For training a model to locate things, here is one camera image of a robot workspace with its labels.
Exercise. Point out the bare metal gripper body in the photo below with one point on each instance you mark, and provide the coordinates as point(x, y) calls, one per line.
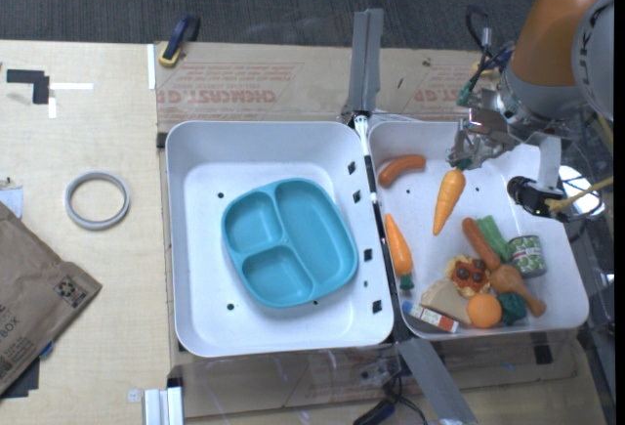
point(490, 122)

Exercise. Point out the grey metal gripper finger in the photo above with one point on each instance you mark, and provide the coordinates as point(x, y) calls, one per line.
point(457, 148)
point(484, 154)

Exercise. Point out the light orange carrot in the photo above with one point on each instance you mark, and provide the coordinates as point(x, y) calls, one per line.
point(448, 198)

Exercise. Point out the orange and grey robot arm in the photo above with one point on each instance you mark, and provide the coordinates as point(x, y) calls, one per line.
point(547, 47)

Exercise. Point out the orange-brown sausage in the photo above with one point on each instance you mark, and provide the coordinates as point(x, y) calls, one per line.
point(401, 169)

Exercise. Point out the green stalk vegetable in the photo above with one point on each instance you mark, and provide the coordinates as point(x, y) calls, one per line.
point(495, 237)

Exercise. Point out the white plastic tray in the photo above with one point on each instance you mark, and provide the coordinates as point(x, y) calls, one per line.
point(205, 267)
point(425, 227)

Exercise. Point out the dark orange carrot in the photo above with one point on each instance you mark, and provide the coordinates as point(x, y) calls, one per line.
point(481, 244)

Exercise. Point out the green and white can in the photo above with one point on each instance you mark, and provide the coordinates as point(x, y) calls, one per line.
point(528, 257)

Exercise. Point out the orange carrot with green top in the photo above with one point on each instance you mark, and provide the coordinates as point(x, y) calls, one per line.
point(399, 249)

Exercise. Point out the pizza slice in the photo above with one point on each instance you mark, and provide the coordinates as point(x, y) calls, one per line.
point(468, 276)

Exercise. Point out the brown chicken drumstick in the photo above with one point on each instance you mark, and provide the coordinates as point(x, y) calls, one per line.
point(510, 281)

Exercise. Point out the orange fruit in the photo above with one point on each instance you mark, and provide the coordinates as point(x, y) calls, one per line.
point(483, 310)

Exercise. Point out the green broccoli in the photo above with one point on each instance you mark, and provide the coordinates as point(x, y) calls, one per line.
point(512, 308)

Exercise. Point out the white and orange carton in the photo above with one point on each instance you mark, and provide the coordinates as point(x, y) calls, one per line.
point(429, 316)

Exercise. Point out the blue divided plate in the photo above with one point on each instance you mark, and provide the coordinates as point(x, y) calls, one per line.
point(293, 242)

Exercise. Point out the brown cardboard board, red print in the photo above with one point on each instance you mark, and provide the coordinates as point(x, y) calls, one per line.
point(244, 86)

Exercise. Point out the brown paper envelope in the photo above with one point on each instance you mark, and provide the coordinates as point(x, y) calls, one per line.
point(34, 296)

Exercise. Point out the black cylinder on white bracket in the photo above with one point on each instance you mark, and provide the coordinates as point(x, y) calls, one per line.
point(529, 194)

